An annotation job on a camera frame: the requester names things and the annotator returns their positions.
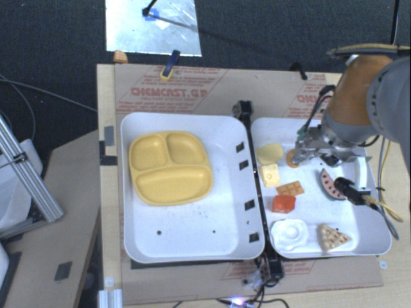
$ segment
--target toy watermelon slice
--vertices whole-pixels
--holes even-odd
[[[329,176],[325,169],[320,173],[320,183],[328,196],[335,200],[345,200],[345,196],[334,187],[334,180]]]

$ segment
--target black carpet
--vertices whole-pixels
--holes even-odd
[[[411,0],[401,0],[397,42],[410,45]],[[179,65],[340,72],[325,52],[362,42],[389,43],[394,0],[195,0],[202,58]],[[0,0],[0,74],[96,108],[96,64],[105,50],[105,0]],[[130,61],[164,64],[165,56]],[[57,146],[97,129],[97,115],[21,89],[37,118],[43,160]],[[18,139],[31,136],[23,100],[0,83],[0,110]]]

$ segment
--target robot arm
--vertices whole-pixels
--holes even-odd
[[[410,172],[410,57],[362,55],[342,75],[321,125],[302,129],[292,162],[321,157],[329,166],[356,158],[373,135],[401,145]]]

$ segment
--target black tape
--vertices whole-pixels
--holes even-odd
[[[242,169],[244,169],[245,167],[248,167],[248,166],[249,166],[249,161],[248,161],[248,160],[245,160],[245,161],[239,163],[238,166],[240,167],[240,170],[242,170]]]
[[[15,252],[9,256],[10,263],[8,265],[6,275],[4,276],[3,285],[0,289],[0,308],[3,308],[6,303],[7,295],[12,286],[14,275],[19,265],[20,258],[21,252]]]
[[[65,262],[63,264],[59,264],[58,268],[57,268],[57,271],[56,271],[56,276],[54,277],[54,280],[59,281],[59,280],[65,280],[65,279],[69,278],[72,264],[73,264],[72,261]]]
[[[254,200],[250,200],[250,201],[244,203],[244,209],[245,209],[246,211],[247,211],[247,210],[250,210],[250,209],[252,209],[252,208],[254,208],[254,207],[256,207],[256,202],[255,202]]]
[[[259,241],[258,233],[250,234],[250,243]]]
[[[100,141],[99,147],[100,147],[100,165],[101,166],[116,166],[118,164],[117,157],[105,154],[105,141]]]
[[[241,144],[236,146],[237,153],[244,150],[244,142],[242,141]]]

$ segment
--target yellow divided plate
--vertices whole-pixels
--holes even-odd
[[[152,205],[178,205],[203,198],[213,174],[200,140],[188,132],[155,132],[130,146],[128,164],[139,197]]]

